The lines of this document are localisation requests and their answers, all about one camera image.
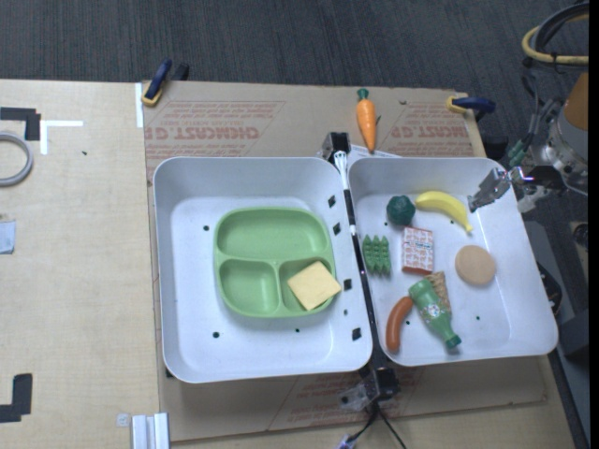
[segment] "banana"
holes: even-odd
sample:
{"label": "banana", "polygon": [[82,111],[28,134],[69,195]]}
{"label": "banana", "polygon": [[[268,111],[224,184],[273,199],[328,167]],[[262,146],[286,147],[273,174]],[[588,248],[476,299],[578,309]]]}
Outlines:
{"label": "banana", "polygon": [[437,210],[445,213],[462,225],[468,233],[473,228],[468,222],[468,210],[456,197],[442,191],[426,191],[414,201],[419,210]]}

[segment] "yellow sponge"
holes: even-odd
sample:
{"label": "yellow sponge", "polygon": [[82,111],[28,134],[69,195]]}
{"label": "yellow sponge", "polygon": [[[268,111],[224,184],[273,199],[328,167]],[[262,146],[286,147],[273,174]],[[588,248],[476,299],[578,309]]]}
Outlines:
{"label": "yellow sponge", "polygon": [[320,261],[293,275],[287,284],[307,311],[341,291],[341,285]]}

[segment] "gray ring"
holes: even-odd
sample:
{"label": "gray ring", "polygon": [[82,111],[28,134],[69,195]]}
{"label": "gray ring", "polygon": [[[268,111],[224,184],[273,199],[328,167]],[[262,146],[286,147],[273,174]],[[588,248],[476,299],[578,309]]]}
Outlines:
{"label": "gray ring", "polygon": [[0,178],[0,187],[13,186],[23,181],[31,171],[31,167],[34,164],[34,154],[31,151],[30,146],[24,139],[19,138],[16,135],[12,135],[11,133],[0,132],[0,141],[10,141],[15,145],[20,146],[27,155],[27,161],[25,162],[25,166],[21,171],[19,171],[19,173],[8,178]]}

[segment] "green plate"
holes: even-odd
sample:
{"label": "green plate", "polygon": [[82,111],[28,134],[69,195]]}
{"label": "green plate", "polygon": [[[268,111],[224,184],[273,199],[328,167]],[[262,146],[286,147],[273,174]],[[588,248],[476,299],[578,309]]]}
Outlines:
{"label": "green plate", "polygon": [[335,277],[329,232],[313,213],[296,208],[233,210],[218,222],[214,263],[218,290],[228,307],[251,317],[294,317],[306,311],[287,280],[315,261]]}

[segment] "dark green ball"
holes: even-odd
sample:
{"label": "dark green ball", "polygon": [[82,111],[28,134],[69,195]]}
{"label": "dark green ball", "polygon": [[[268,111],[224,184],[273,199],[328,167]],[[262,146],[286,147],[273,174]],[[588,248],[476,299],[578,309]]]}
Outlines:
{"label": "dark green ball", "polygon": [[416,206],[407,196],[393,196],[387,203],[387,218],[394,225],[409,225],[416,214]]}

